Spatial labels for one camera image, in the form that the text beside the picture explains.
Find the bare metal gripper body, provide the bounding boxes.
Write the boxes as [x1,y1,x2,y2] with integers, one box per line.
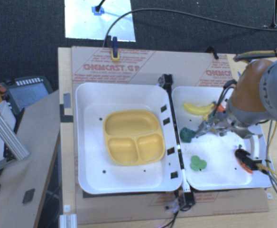
[212,113,257,139]

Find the dark green broccoli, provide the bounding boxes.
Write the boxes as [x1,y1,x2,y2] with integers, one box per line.
[179,127,197,143]

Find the white plastic tray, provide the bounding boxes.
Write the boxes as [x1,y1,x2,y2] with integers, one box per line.
[75,82,184,195]
[171,86,273,191]

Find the yellow banana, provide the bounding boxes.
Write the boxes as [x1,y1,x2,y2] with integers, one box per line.
[183,101,216,116]

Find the orange carrot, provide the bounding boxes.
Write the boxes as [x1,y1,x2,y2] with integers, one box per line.
[237,144,254,174]
[213,102,226,113]

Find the thin black and white rod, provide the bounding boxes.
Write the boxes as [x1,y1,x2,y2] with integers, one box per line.
[166,84,191,192]

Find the light green grapes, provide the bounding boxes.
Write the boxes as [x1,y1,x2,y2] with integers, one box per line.
[189,155,208,171]

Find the yellow divided plate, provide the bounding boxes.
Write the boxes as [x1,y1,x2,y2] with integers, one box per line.
[102,109,166,167]

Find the brown cardboard board red print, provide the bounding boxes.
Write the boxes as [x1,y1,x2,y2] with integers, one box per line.
[71,46,270,225]

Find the black block with thin wires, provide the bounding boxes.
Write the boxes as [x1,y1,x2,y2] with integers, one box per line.
[158,73,174,88]
[177,190,196,211]

